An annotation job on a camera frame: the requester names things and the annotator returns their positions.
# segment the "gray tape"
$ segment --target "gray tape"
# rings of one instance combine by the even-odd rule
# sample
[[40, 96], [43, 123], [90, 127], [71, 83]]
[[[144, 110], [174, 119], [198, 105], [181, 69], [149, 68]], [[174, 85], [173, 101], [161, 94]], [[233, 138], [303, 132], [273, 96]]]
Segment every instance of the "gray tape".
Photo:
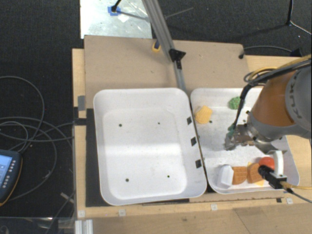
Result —
[[86, 110], [85, 107], [85, 96], [78, 96], [78, 111]]

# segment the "blue clamp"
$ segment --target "blue clamp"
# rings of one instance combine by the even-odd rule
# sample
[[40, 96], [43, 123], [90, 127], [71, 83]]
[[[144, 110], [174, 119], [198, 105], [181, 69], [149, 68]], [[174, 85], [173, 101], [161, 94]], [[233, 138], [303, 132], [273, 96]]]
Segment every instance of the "blue clamp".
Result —
[[109, 6], [109, 7], [107, 7], [107, 11], [108, 11], [108, 13], [109, 13], [112, 17], [118, 16], [118, 15], [121, 14], [121, 9], [120, 9], [119, 7], [117, 7], [116, 12], [113, 12], [113, 11], [112, 11], [112, 6]]

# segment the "orange toy food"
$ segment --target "orange toy food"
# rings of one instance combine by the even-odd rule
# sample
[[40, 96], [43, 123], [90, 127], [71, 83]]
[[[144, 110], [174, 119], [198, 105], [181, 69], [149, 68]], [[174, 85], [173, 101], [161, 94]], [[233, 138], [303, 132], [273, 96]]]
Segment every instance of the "orange toy food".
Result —
[[233, 175], [233, 185], [238, 185], [243, 183], [247, 178], [247, 167], [246, 166], [235, 166], [232, 167], [234, 171]]
[[259, 161], [259, 166], [267, 166], [270, 167], [272, 170], [274, 170], [275, 169], [274, 159], [271, 157], [263, 157]]
[[258, 173], [259, 164], [253, 163], [247, 167], [247, 181], [248, 183], [255, 183], [263, 180], [261, 175]]

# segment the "black connector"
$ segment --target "black connector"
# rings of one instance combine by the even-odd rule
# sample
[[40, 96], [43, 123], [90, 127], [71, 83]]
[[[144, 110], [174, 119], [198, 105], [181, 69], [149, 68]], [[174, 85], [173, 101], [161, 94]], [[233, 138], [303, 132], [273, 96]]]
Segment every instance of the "black connector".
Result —
[[274, 170], [272, 170], [270, 167], [267, 166], [260, 166], [258, 168], [258, 172], [261, 175], [261, 177], [264, 178], [266, 181], [268, 181], [269, 185], [271, 185], [274, 189], [282, 189], [283, 186], [280, 184], [280, 182], [287, 181], [287, 178], [285, 176], [275, 177], [272, 174]]

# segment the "wooden table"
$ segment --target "wooden table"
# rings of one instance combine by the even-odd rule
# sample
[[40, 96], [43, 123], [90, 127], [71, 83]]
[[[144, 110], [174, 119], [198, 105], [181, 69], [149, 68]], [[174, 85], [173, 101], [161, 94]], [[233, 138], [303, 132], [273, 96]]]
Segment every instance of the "wooden table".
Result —
[[[150, 45], [152, 40], [141, 39]], [[229, 47], [218, 43], [218, 48]], [[280, 66], [294, 58], [245, 56], [250, 71], [264, 66]], [[73, 50], [74, 106], [79, 107], [78, 117], [86, 118], [85, 108], [78, 98], [86, 95], [85, 50]], [[242, 79], [233, 73], [236, 79]], [[78, 219], [93, 219], [94, 233], [308, 233], [312, 229], [312, 205], [285, 194], [282, 191], [220, 195], [204, 194], [184, 204], [129, 205], [121, 207], [86, 207], [85, 163], [86, 126], [75, 126], [75, 179], [77, 190]], [[308, 140], [296, 136], [288, 137], [290, 148], [299, 171], [300, 184], [311, 186], [311, 145]], [[311, 191], [298, 191], [312, 198]]]

